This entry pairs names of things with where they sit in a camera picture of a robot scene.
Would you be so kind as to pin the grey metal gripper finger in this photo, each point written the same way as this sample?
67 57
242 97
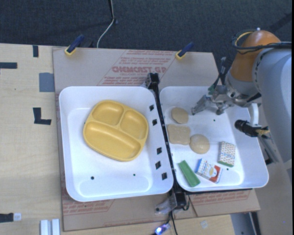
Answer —
220 110
201 104

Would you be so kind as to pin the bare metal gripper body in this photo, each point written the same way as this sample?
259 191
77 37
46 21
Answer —
223 95

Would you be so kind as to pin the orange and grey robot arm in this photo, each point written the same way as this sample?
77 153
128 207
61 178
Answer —
272 82

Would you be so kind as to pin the white plastic tray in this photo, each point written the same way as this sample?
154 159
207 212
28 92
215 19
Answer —
235 126
112 180

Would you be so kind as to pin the beige round biscuit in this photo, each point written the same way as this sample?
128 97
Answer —
179 115

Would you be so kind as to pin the beige bread slice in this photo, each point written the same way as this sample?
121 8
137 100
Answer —
178 134

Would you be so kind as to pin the beige round bun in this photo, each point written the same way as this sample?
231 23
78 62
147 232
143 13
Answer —
199 144

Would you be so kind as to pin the green patterned carton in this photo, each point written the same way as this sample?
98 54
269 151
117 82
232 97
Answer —
227 153

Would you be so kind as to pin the thin black rod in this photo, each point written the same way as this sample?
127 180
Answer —
164 131

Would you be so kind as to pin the blue white red carton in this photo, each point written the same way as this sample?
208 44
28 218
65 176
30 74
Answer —
208 171

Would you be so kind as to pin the green stick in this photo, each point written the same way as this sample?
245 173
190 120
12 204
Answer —
189 174

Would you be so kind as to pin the yellow divided plate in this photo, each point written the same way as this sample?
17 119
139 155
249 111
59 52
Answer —
112 136

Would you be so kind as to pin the brown cardboard board red print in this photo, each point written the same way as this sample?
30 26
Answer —
88 67

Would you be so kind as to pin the black cylinder on white bracket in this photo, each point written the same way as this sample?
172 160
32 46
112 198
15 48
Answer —
246 127

